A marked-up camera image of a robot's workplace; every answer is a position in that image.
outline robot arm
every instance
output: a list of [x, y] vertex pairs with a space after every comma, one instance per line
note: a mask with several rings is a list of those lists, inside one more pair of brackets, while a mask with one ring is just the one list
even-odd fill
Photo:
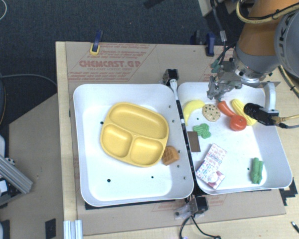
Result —
[[274, 124], [270, 118], [278, 116], [274, 109], [277, 83], [262, 81], [278, 66], [299, 78], [299, 0], [256, 0], [248, 17], [240, 13], [243, 1], [238, 2], [236, 13], [245, 25], [233, 57], [223, 62], [217, 72], [212, 71], [217, 75], [210, 77], [207, 95], [209, 99], [220, 100], [226, 92], [243, 85], [264, 88], [265, 107], [248, 106], [246, 111], [255, 114], [263, 109], [269, 120], [258, 121], [270, 125]]

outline yellow plate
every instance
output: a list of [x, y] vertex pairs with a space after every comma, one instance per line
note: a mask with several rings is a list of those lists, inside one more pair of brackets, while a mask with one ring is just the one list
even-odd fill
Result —
[[168, 133], [168, 123], [159, 113], [121, 102], [109, 110], [100, 141], [104, 151], [113, 158], [149, 167], [160, 161]]

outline gray carpet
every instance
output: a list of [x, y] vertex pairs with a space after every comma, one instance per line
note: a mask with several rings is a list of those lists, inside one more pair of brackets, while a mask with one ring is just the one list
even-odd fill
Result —
[[[198, 0], [5, 0], [0, 21], [0, 71], [3, 75], [40, 74], [56, 81], [56, 41], [90, 41], [104, 31], [104, 42], [190, 44], [218, 27], [212, 13], [203, 17]], [[219, 6], [228, 43], [242, 29], [237, 16]], [[0, 15], [4, 5], [0, 2]], [[56, 93], [42, 78], [4, 79], [7, 125]]]

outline black connector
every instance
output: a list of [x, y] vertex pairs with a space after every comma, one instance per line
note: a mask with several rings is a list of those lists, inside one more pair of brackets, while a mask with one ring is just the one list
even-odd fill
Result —
[[208, 204], [206, 198], [202, 196], [198, 196], [195, 197], [195, 199], [198, 208], [197, 214], [202, 214], [206, 212], [208, 210]]
[[210, 2], [210, 6], [211, 6], [212, 8], [215, 8], [215, 7], [216, 7], [215, 2], [217, 2], [217, 3], [219, 4], [219, 1], [218, 1], [218, 0], [209, 0], [209, 2]]
[[288, 128], [288, 126], [286, 124], [284, 124], [284, 123], [279, 123], [279, 127], [281, 127], [281, 128]]
[[171, 79], [178, 80], [178, 70], [177, 69], [166, 69], [164, 75], [163, 75], [163, 83], [166, 86], [170, 86], [169, 81]]
[[278, 116], [279, 112], [269, 113], [262, 108], [260, 105], [248, 103], [244, 106], [244, 113], [263, 125], [275, 125], [276, 122], [272, 117]]

